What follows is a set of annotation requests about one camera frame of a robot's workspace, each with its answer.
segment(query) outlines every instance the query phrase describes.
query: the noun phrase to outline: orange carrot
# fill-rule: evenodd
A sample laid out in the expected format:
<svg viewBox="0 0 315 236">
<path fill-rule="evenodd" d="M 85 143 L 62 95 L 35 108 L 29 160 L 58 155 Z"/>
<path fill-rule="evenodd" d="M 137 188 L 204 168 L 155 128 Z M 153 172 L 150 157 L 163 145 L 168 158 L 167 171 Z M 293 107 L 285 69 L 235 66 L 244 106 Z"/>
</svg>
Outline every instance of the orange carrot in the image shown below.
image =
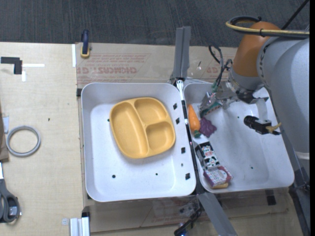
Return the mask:
<svg viewBox="0 0 315 236">
<path fill-rule="evenodd" d="M 200 121 L 192 105 L 188 105 L 188 122 L 189 122 L 190 130 L 193 133 L 194 137 L 196 138 L 199 137 L 201 135 L 199 133 Z"/>
</svg>

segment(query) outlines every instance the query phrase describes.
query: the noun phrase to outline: black carpet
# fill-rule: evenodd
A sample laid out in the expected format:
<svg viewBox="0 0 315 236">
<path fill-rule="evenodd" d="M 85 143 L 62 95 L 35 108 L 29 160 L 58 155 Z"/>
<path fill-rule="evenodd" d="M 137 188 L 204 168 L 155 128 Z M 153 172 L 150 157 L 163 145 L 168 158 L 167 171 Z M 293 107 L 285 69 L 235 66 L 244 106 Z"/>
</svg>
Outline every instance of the black carpet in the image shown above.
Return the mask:
<svg viewBox="0 0 315 236">
<path fill-rule="evenodd" d="M 225 26 L 234 16 L 260 16 L 280 28 L 305 0 L 0 0 L 0 41 L 90 41 L 174 45 L 177 27 L 191 26 L 190 45 L 237 47 L 242 35 Z M 310 2 L 288 29 L 304 30 Z"/>
</svg>

